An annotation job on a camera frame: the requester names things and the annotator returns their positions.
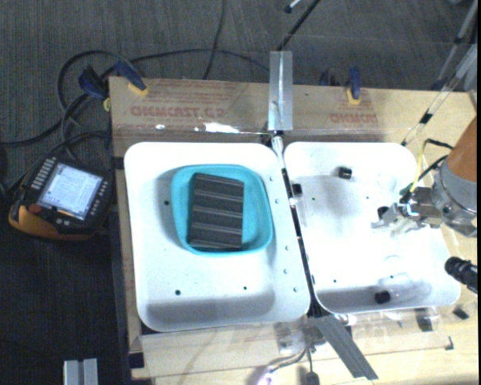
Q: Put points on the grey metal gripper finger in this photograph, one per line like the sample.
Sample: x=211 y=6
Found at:
x=389 y=217
x=405 y=226

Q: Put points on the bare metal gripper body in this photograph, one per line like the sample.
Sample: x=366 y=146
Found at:
x=425 y=207

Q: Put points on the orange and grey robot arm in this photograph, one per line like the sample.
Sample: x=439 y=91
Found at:
x=465 y=151

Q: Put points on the white plastic tray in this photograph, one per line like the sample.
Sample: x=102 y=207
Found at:
x=208 y=287
x=344 y=247

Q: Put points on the blue divided plate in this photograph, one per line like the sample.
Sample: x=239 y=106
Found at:
x=256 y=199

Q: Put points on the dark grey striped packet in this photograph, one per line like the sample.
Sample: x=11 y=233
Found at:
x=216 y=211

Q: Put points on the brown cardboard board red print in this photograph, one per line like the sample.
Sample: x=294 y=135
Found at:
x=208 y=106

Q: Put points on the black cylinder on white bracket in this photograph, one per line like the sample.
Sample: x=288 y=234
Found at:
x=463 y=272

